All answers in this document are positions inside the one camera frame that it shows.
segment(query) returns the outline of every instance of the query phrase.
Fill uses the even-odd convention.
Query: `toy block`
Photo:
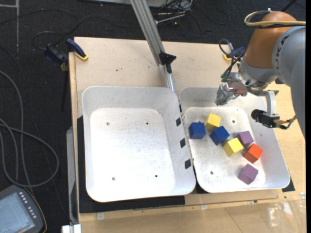
[[[255,163],[262,155],[263,150],[253,143],[243,157],[251,163]]]
[[[220,121],[222,120],[221,116],[209,113],[208,117],[205,120],[205,129],[208,131],[213,131],[220,126]]]
[[[190,139],[202,139],[206,134],[204,123],[202,122],[193,122],[188,131]]]
[[[226,142],[226,144],[223,145],[223,148],[229,157],[244,149],[238,138],[233,138],[232,140]]]
[[[218,145],[219,143],[225,141],[230,135],[224,126],[221,126],[213,130],[209,136],[212,138],[213,142]]]
[[[246,164],[246,166],[244,166],[239,175],[238,178],[243,181],[246,184],[250,184],[251,182],[253,182],[256,178],[258,174],[258,170],[256,168],[254,168],[253,166]]]
[[[240,140],[243,147],[248,147],[251,143],[254,142],[254,139],[249,131],[240,132],[237,134],[236,138]]]

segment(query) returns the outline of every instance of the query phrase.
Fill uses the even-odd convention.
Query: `wire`
[[[23,69],[22,69],[22,67],[20,66],[19,62],[18,62],[18,61],[13,57],[13,55],[12,55],[9,51],[7,51],[5,48],[3,48],[2,46],[0,46],[0,48],[1,48],[5,53],[7,53],[7,54],[14,60],[14,62],[17,64],[18,68],[20,69],[20,71],[21,71],[21,73],[22,73],[22,76],[23,76],[24,81],[26,81],[26,78],[25,78]],[[38,127],[37,127],[37,125],[36,125],[36,123],[35,123],[35,119],[34,119],[34,116],[33,116],[33,113],[32,113],[32,105],[31,105],[31,103],[30,103],[30,115],[31,115],[32,121],[33,121],[33,123],[34,123],[35,130],[36,130],[36,132],[37,132],[38,138],[41,139],[41,136],[40,136]],[[46,158],[46,160],[47,160],[47,163],[48,163],[48,166],[49,166],[49,170],[50,170],[51,176],[53,176],[52,168],[51,168],[49,159],[48,159],[48,157],[47,157],[46,150],[45,150],[45,148],[44,148],[44,144],[41,143],[41,146],[42,146],[43,152],[44,152],[44,154],[45,154],[45,158]],[[65,211],[65,209],[64,209],[64,207],[63,207],[63,205],[62,205],[62,202],[61,202],[61,200],[60,200],[60,198],[59,198],[59,194],[58,194],[58,191],[57,191],[57,188],[56,188],[56,184],[55,184],[54,179],[52,179],[52,182],[53,182],[53,185],[54,185],[54,188],[55,188],[55,192],[56,192],[56,196],[57,196],[57,198],[58,198],[58,202],[59,202],[59,204],[60,204],[60,206],[61,206],[61,208],[62,208],[62,210],[63,210],[65,216],[72,222],[71,218],[67,215],[67,213],[66,213],[66,211]]]
[[[291,124],[292,124],[296,119],[297,119],[297,117],[294,116],[292,119],[288,119],[288,120],[286,120],[286,121],[276,119],[276,120],[273,120],[273,122],[276,124],[276,126],[277,126],[278,128],[283,129],[283,130],[286,130],[286,129],[288,129],[288,128],[291,126]]]
[[[224,11],[223,9],[221,9],[218,5],[216,5],[217,8],[218,8],[221,12],[223,12],[223,13],[226,15],[226,17],[227,17],[227,20],[224,21],[224,22],[219,22],[219,21],[215,21],[214,19],[212,19],[212,18],[208,15],[208,13],[207,13],[206,10],[204,9],[204,7],[203,7],[201,4],[199,4],[197,1],[195,1],[194,4],[199,5],[199,6],[201,7],[203,13],[205,14],[205,16],[206,16],[209,20],[211,20],[212,22],[214,22],[214,23],[216,23],[216,24],[224,25],[224,24],[227,24],[227,23],[231,20],[230,15],[229,15],[226,11]]]
[[[13,180],[11,178],[11,176],[9,175],[9,173],[7,172],[7,169],[6,169],[6,165],[5,165],[5,154],[4,154],[4,142],[3,142],[3,138],[2,138],[2,135],[0,137],[1,139],[1,149],[2,149],[2,162],[3,162],[3,171],[5,173],[5,176],[8,178],[8,180],[10,182],[12,182],[13,184],[17,185],[17,186],[21,186],[21,187],[27,187],[27,188],[30,188],[30,187],[38,187],[38,186],[41,186],[41,185],[44,185],[46,184],[47,182],[49,182],[51,179],[53,179],[58,170],[59,170],[59,158],[58,158],[58,155],[56,153],[56,151],[49,145],[47,144],[45,141],[41,140],[40,138],[30,134],[30,133],[27,133],[25,131],[21,131],[21,130],[18,130],[18,129],[14,129],[12,127],[9,127],[5,121],[3,121],[1,118],[0,118],[0,127],[4,127],[7,129],[7,131],[10,133],[10,135],[12,136],[14,142],[15,142],[15,148],[17,149],[17,145],[16,145],[16,141],[15,141],[15,138],[14,138],[14,135],[13,135],[13,131],[15,132],[18,132],[18,133],[21,133],[21,134],[24,134],[28,137],[31,137],[33,138],[34,140],[44,144],[46,147],[48,147],[50,149],[50,151],[52,152],[52,154],[54,155],[55,159],[56,159],[56,168],[55,168],[55,171],[53,173],[53,175],[51,177],[49,177],[47,180],[41,182],[41,183],[38,183],[38,184],[32,184],[32,185],[26,185],[26,184],[21,184],[19,182],[16,182],[15,180]]]
[[[297,0],[292,0],[289,4],[287,4],[281,11],[286,11],[289,7],[291,7]]]
[[[178,23],[179,23],[179,26],[181,28],[182,31],[186,32],[187,34],[190,34],[192,36],[195,36],[195,37],[210,37],[212,35],[214,35],[214,31],[209,31],[209,30],[206,30],[204,32],[210,32],[210,34],[207,34],[207,35],[202,35],[203,32],[200,32],[199,34],[194,34],[194,33],[191,33],[189,32],[188,30],[186,30],[183,26],[181,26],[180,24],[180,21],[179,21],[179,18],[177,19]]]
[[[20,95],[19,89],[17,88],[17,86],[14,83],[14,81],[8,75],[6,75],[2,71],[0,71],[0,74],[2,74],[4,77],[6,77],[11,82],[11,84],[14,86],[14,88],[15,88],[17,94],[18,94],[18,99],[19,99],[19,103],[20,103],[20,111],[21,111],[21,113],[20,113],[21,114],[21,127],[20,127],[20,130],[23,131],[23,129],[24,129],[24,109],[23,109],[23,102],[22,102],[22,99],[21,99],[21,95]],[[22,164],[23,164],[23,167],[24,167],[25,177],[26,177],[28,185],[31,185],[30,179],[29,179],[29,176],[28,176],[28,172],[27,172],[27,168],[26,168],[26,163],[25,163],[23,134],[20,135],[20,152],[21,152],[21,159],[22,159]]]
[[[78,19],[72,12],[67,11],[67,10],[62,10],[62,9],[47,9],[47,10],[36,10],[36,11],[32,11],[32,12],[28,12],[28,13],[19,15],[19,16],[17,16],[17,17],[12,17],[12,18],[10,18],[10,19],[7,19],[7,20],[5,20],[5,21],[0,22],[0,25],[3,24],[3,23],[9,22],[9,21],[15,20],[15,19],[17,19],[17,18],[21,18],[21,17],[28,16],[28,15],[35,14],[35,13],[48,12],[48,11],[61,11],[61,12],[65,12],[65,13],[68,13],[68,14],[72,15],[75,19]]]
[[[232,67],[233,65],[234,65],[234,63],[233,63],[233,61],[234,61],[234,56],[233,56],[233,46],[232,46],[232,44],[231,44],[231,42],[230,41],[228,41],[227,39],[220,39],[220,41],[218,42],[218,46],[219,46],[219,48],[220,48],[220,50],[225,54],[225,55],[228,55],[227,53],[226,53],[226,51],[222,48],[222,46],[221,46],[221,44],[223,43],[223,42],[225,42],[228,46],[229,46],[229,48],[230,48],[230,52],[231,52],[231,55],[232,55],[232,58],[231,58],[231,65],[230,65],[230,67]],[[230,69],[230,67],[228,67],[228,69],[226,70],[226,72],[227,72],[227,75],[229,75],[229,69]]]
[[[119,24],[117,24],[117,23],[114,23],[114,22],[112,22],[112,21],[110,21],[110,20],[108,20],[108,19],[106,19],[106,18],[104,18],[104,17],[87,16],[87,17],[84,17],[84,18],[82,18],[81,20],[79,20],[79,21],[76,23],[76,25],[75,25],[71,30],[69,30],[68,32],[59,33],[59,32],[54,32],[54,31],[42,31],[42,32],[37,33],[37,34],[33,37],[33,39],[32,39],[32,44],[33,44],[33,46],[34,46],[35,48],[37,48],[37,49],[42,49],[42,50],[43,50],[43,49],[45,49],[46,45],[45,45],[44,47],[40,47],[40,46],[36,45],[36,44],[35,44],[36,38],[38,38],[39,36],[41,36],[41,35],[43,35],[43,34],[57,34],[57,35],[62,35],[57,41],[55,41],[54,43],[52,43],[52,45],[56,45],[56,44],[58,44],[59,42],[61,42],[67,35],[73,33],[76,29],[78,29],[78,27],[79,27],[82,23],[84,23],[85,20],[91,19],[91,18],[92,18],[92,19],[96,18],[96,19],[106,20],[106,21],[109,22],[110,24],[112,24],[112,25],[114,25],[114,26],[117,26],[117,27],[121,27],[121,28],[127,28],[127,29],[137,29],[137,28],[140,28],[140,26],[134,26],[134,27],[122,26],[122,25],[119,25]]]
[[[293,26],[305,26],[305,21],[259,21],[259,22],[250,22],[250,20],[256,15],[269,14],[273,13],[270,9],[268,10],[260,10],[253,13],[248,14],[244,23],[247,26],[256,27],[256,28],[277,28],[277,27],[293,27]]]

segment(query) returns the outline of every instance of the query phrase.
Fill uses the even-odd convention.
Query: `aluminum rod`
[[[130,0],[140,27],[148,42],[151,53],[158,66],[162,65],[160,54],[165,53],[164,46],[162,44],[159,31],[156,27],[156,21],[154,20],[150,8],[146,0]],[[164,65],[164,73],[167,87],[175,92],[175,85],[173,74],[167,71],[166,65]]]

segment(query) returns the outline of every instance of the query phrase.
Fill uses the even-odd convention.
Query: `blue cube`
[[[225,141],[230,135],[224,126],[221,126],[213,130],[209,136],[212,138],[213,142],[218,145],[219,143]]]
[[[190,139],[202,139],[206,134],[204,123],[193,122],[189,127]]]

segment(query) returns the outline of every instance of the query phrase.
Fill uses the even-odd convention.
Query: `black carpet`
[[[164,41],[217,44],[221,38],[226,38],[234,48],[247,47],[254,29],[244,25],[245,16],[268,8],[282,10],[290,1],[195,0],[191,13],[180,18],[179,26],[172,27],[171,23],[164,22],[159,25],[159,33]],[[305,21],[306,0],[297,0],[286,12],[297,20]],[[58,233],[62,225],[69,225],[61,204],[68,213],[66,131],[71,121],[69,92],[65,109],[61,110],[65,73],[58,64],[45,58],[43,49],[48,43],[53,43],[66,52],[65,41],[74,36],[144,39],[138,26],[129,5],[76,0],[0,0],[0,71],[7,74],[20,91],[24,131],[39,136],[51,145],[60,160],[60,169],[54,178],[55,186],[51,181],[33,188],[34,196],[46,217],[49,233]],[[20,111],[13,85],[0,75],[0,118],[11,127],[20,128]],[[14,178],[14,144],[4,128],[0,131],[4,139],[5,163]],[[16,139],[20,149],[18,134]],[[31,183],[37,184],[48,179],[56,163],[48,149],[24,137],[24,152]],[[0,190],[11,185],[2,166],[3,161],[0,160]],[[21,161],[18,181],[24,184],[27,182]]]

